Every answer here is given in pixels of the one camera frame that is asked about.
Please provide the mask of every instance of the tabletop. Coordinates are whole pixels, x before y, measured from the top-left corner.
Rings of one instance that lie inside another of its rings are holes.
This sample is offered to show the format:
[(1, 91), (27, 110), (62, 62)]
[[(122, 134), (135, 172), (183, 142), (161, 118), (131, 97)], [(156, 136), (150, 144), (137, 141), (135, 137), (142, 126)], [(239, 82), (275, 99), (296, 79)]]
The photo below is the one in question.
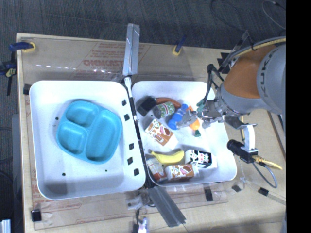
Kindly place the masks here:
[[(34, 146), (27, 88), (40, 80), (120, 81), (113, 68), (122, 66), (124, 42), (18, 33), (17, 42), (35, 42), (37, 52), (17, 51), (18, 99), (21, 132), (24, 230), (31, 232), (129, 233), (136, 221), (135, 211), (126, 206), (126, 194), (93, 196), (64, 201), (47, 200), (37, 189)], [(219, 63), (230, 50), (183, 47), (179, 56), (174, 46), (139, 44), (139, 81), (207, 81), (206, 67)], [(102, 67), (109, 70), (97, 72)], [(236, 157), (237, 175), (230, 182), (212, 183), (213, 201), (207, 201), (204, 186), (170, 188), (186, 223), (168, 227), (156, 208), (143, 208), (150, 232), (280, 232), (286, 211), (285, 141), (276, 115), (258, 109), (244, 117), (255, 127), (260, 156), (283, 167), (275, 170), (277, 189), (271, 188), (250, 164)], [(238, 130), (225, 125), (229, 139), (241, 140)], [(261, 188), (269, 193), (263, 195)], [(31, 211), (41, 211), (42, 220), (33, 222)]]

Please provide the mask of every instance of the white sink basin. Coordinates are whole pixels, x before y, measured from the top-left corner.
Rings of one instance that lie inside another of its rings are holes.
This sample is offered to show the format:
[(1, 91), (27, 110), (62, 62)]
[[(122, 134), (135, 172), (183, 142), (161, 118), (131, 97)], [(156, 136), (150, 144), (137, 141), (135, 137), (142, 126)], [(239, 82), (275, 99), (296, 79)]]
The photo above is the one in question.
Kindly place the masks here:
[[(155, 98), (171, 98), (176, 101), (187, 101), (196, 110), (196, 104), (205, 96), (207, 84), (204, 82), (195, 81), (141, 81), (133, 85), (133, 97), (139, 101), (147, 96)], [(208, 99), (214, 99), (215, 94), (210, 90)], [(146, 126), (155, 118), (153, 111), (150, 111), (146, 116), (138, 113), (138, 124), (145, 153), (150, 150), (154, 152), (170, 152), (171, 149), (158, 144), (148, 134), (144, 132)], [(160, 122), (167, 126), (167, 119), (161, 118)], [(194, 137), (194, 132), (190, 127), (184, 127), (174, 131), (178, 140), (175, 149), (181, 150), (202, 150), (211, 152), (216, 156), (217, 168), (200, 168), (198, 177), (189, 179), (188, 181), (159, 183), (161, 186), (172, 185), (188, 185), (201, 183), (226, 182), (235, 178), (237, 174), (237, 166), (235, 158), (231, 151), (226, 147), (228, 135), (223, 123), (214, 123), (207, 129), (200, 127), (201, 137)]]
[[(122, 134), (112, 158), (93, 164), (62, 151), (56, 142), (58, 123), (75, 100), (87, 100), (112, 111)], [(51, 200), (132, 191), (146, 174), (126, 89), (108, 81), (38, 81), (30, 89), (38, 189)]]

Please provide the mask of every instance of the blue plate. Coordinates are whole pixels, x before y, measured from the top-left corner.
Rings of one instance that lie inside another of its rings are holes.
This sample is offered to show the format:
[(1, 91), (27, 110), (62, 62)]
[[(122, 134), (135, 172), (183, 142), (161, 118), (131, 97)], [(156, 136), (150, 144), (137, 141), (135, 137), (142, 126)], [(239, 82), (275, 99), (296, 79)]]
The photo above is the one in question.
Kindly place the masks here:
[(116, 114), (79, 100), (64, 112), (56, 140), (66, 153), (90, 163), (103, 164), (115, 153), (121, 133), (122, 122)]

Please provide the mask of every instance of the yellow banana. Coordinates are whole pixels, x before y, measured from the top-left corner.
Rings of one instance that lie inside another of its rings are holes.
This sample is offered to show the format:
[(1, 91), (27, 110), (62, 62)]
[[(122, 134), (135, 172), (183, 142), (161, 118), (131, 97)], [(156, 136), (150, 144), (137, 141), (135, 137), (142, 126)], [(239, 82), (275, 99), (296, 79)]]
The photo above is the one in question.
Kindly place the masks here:
[(183, 150), (179, 150), (176, 153), (167, 155), (151, 151), (151, 154), (162, 164), (173, 164), (180, 162), (182, 158), (184, 158), (185, 152)]

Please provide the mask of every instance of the blue bottle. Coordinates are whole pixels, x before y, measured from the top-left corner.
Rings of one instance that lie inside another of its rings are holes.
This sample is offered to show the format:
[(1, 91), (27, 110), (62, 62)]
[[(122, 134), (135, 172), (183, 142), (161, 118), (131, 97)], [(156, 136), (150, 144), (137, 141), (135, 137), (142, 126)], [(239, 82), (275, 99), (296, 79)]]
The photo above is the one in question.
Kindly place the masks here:
[(168, 126), (172, 130), (177, 130), (177, 123), (180, 122), (183, 118), (183, 115), (186, 113), (189, 105), (186, 103), (183, 103), (181, 107), (173, 114), (171, 120), (168, 123)]

